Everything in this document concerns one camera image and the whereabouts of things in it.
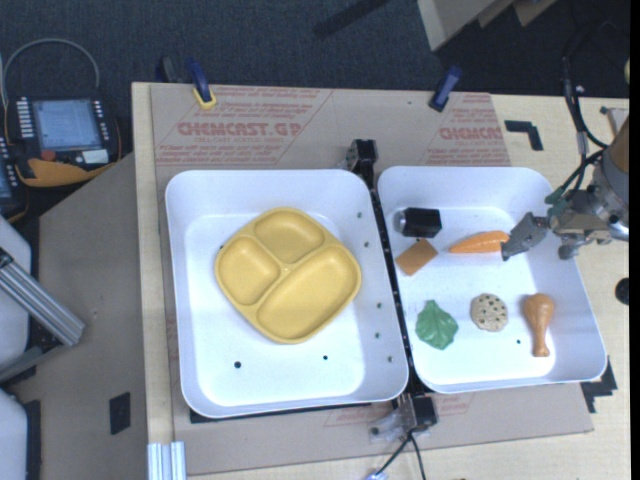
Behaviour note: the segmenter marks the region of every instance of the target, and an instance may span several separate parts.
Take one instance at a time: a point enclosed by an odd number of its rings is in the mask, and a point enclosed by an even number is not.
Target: white tray
[[[306,212],[355,256],[358,295],[310,340],[260,334],[220,290],[214,259],[237,230],[274,207]],[[227,418],[391,400],[408,366],[369,191],[333,170],[186,171],[166,190],[180,352],[189,406]]]
[[[475,232],[506,232],[531,211],[546,215],[549,183],[530,169],[512,167],[393,167],[380,175],[378,191],[394,257],[414,238],[394,230],[394,217],[409,207],[440,210],[442,230],[429,241],[438,256],[413,276],[396,268],[409,341],[418,376],[434,391],[464,391],[586,381],[600,377],[606,353],[574,259],[558,257],[560,240],[549,233],[535,248],[503,261],[500,253],[452,254],[447,249]],[[509,308],[509,324],[482,331],[470,317],[470,301],[489,292]],[[549,357],[532,355],[523,299],[543,292],[556,309],[547,330]],[[433,299],[453,316],[454,342],[438,350],[415,333],[418,313]]]
[[[27,413],[0,389],[0,478],[24,480],[27,469]]]

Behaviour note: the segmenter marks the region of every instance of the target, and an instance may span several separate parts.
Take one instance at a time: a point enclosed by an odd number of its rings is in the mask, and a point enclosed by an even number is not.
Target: wire
[[[560,188],[556,192],[564,193],[569,188],[569,185],[571,185],[571,182],[574,179],[578,178],[569,196],[569,198],[571,198],[573,194],[580,188],[580,185],[582,184],[582,181],[584,179],[584,174],[587,169],[587,166],[594,164],[596,161],[598,161],[598,159],[600,159],[603,153],[604,153],[604,150],[601,149],[599,151],[596,151],[590,157],[586,159],[582,159],[578,168],[571,173],[571,175],[564,181],[562,185],[560,185]]]
[[[372,475],[374,478],[375,478],[376,476],[380,475],[380,473],[382,473],[385,469],[387,469],[387,467],[389,467],[389,465],[390,465],[390,464],[391,464],[391,463],[396,459],[396,457],[397,457],[398,455],[400,455],[400,452],[401,452],[402,450],[404,450],[404,447],[405,447],[405,446],[407,446],[407,444],[409,443],[409,437],[411,436],[411,433],[412,433],[412,432],[413,432],[412,430],[410,430],[410,431],[409,431],[409,433],[408,433],[408,435],[407,435],[407,438],[406,438],[404,441],[402,441],[402,444],[401,444],[400,446],[398,446],[398,448],[396,449],[396,451],[395,451],[395,452],[393,452],[393,454],[391,455],[391,457],[389,457],[389,458],[387,459],[387,462],[385,462],[385,463],[382,465],[382,467],[381,467],[380,469],[378,469],[378,471],[376,471],[376,472]]]
[[[89,59],[89,61],[91,62],[91,65],[93,66],[93,71],[95,73],[95,88],[96,89],[100,88],[100,68],[98,67],[98,63],[96,62],[96,60],[86,49],[84,49],[78,43],[74,43],[73,41],[69,41],[68,39],[60,39],[57,37],[46,37],[44,39],[31,41],[30,43],[27,43],[21,46],[20,48],[18,48],[7,59],[7,63],[2,68],[2,71],[0,71],[0,85],[1,85],[0,92],[2,93],[2,105],[4,106],[5,110],[9,104],[9,96],[7,93],[7,77],[9,74],[9,68],[11,67],[11,64],[13,63],[13,61],[15,61],[16,58],[19,55],[21,55],[25,50],[33,48],[34,46],[51,44],[51,43],[66,44],[68,46],[71,46],[73,48],[80,50]]]
[[[422,463],[422,456],[420,455],[420,448],[418,448],[418,443],[416,442],[415,437],[413,437],[413,432],[409,433],[409,439],[413,443],[413,447],[416,450],[416,455],[418,457],[418,466],[420,466],[420,476],[422,480],[427,480],[427,474],[424,471],[424,464]]]
[[[578,133],[584,133],[587,138],[599,148],[606,148],[607,145],[601,140],[598,140],[584,122],[582,111],[580,109],[580,100],[575,87],[573,86],[573,82],[571,81],[571,63],[568,55],[562,57],[562,87],[564,99],[567,103],[569,113],[573,119],[573,124],[575,125]]]
[[[422,457],[420,456],[420,449],[418,448],[418,443],[416,442],[415,438],[413,437],[413,429],[411,429],[411,430],[409,430],[409,432],[407,432],[407,437],[405,438],[405,440],[402,441],[400,446],[398,446],[396,451],[393,452],[391,457],[389,457],[387,459],[387,462],[385,462],[380,469],[378,469],[373,475],[371,475],[370,478],[377,478],[385,469],[387,469],[389,467],[389,465],[391,465],[391,463],[396,459],[396,457],[398,455],[400,455],[400,452],[402,452],[402,450],[404,450],[405,446],[407,446],[407,444],[410,441],[413,443],[413,447],[416,450],[416,454],[417,454],[417,457],[418,457],[418,465],[420,466],[420,475],[421,475],[423,480],[427,480],[427,476],[426,476],[426,473],[425,473],[425,470],[424,470],[424,464],[422,463]]]

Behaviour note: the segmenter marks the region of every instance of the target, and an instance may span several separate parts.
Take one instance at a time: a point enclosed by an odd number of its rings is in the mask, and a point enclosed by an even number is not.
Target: device screen
[[[33,109],[42,149],[63,151],[101,147],[89,99],[34,101]]]
[[[11,187],[6,176],[4,160],[0,157],[0,199],[11,197]]]

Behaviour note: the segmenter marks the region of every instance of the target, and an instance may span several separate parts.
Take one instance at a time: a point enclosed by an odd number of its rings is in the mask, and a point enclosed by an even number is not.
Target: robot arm
[[[586,160],[583,156],[579,171],[568,181],[583,176],[588,164],[593,164],[593,175],[585,190],[561,187],[546,199],[552,205],[546,217],[528,213],[513,228],[510,239],[502,244],[505,261],[538,244],[548,230],[562,240],[558,251],[562,259],[575,256],[581,246],[594,241],[629,241],[628,117],[611,145]]]

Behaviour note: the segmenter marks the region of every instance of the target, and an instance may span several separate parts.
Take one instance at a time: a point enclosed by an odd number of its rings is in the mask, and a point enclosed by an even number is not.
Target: table
[[[161,250],[158,235],[158,199],[155,182],[151,84],[133,84],[136,199],[141,271],[142,317],[148,442],[174,440],[172,426],[167,336],[164,319]],[[574,130],[561,98],[492,96],[502,133],[514,166],[541,172],[553,186],[577,165]],[[582,110],[591,131],[612,138],[602,106],[627,108],[628,100],[584,99]],[[510,134],[504,120],[532,121],[544,143],[533,152],[525,137]],[[608,350],[618,390],[598,399],[593,415],[595,431],[527,441],[474,445],[423,452],[429,479],[482,478],[630,478],[629,312],[613,296],[613,287],[628,276],[628,244],[589,246],[581,250],[578,264]],[[303,465],[265,468],[197,476],[231,478],[364,478],[386,457],[354,458]],[[413,453],[403,453],[387,472],[392,478],[416,478]]]

